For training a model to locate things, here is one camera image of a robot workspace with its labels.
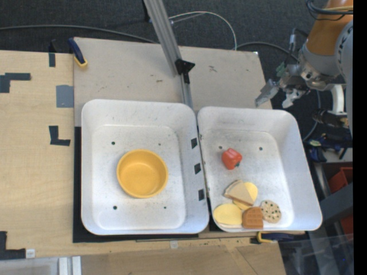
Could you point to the brown toy waffle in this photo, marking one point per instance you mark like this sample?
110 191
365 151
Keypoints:
252 218

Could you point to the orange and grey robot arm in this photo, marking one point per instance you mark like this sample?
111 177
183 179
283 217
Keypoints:
329 36

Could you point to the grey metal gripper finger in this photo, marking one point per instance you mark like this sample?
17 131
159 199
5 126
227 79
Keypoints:
291 97
266 94

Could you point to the tan toy sandwich triangle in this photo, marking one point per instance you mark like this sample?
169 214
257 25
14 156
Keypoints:
239 193

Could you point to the white plastic tray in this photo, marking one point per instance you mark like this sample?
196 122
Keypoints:
272 142
137 119

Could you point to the beige toy chip cookie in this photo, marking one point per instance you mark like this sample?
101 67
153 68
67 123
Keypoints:
271 211

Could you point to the yellow oval toy slice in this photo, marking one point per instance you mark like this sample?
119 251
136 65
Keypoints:
228 214

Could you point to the pale wood board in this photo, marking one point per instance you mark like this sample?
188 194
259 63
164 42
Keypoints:
129 73

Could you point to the red toy bell pepper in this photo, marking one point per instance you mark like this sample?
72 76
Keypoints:
231 158

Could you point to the black cylinder on white bracket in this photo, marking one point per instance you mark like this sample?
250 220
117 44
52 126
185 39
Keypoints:
329 118

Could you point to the yellow bowl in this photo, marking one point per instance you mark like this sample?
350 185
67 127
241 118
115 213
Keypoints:
142 173

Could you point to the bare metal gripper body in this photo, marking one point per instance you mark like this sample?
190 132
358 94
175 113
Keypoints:
311 77

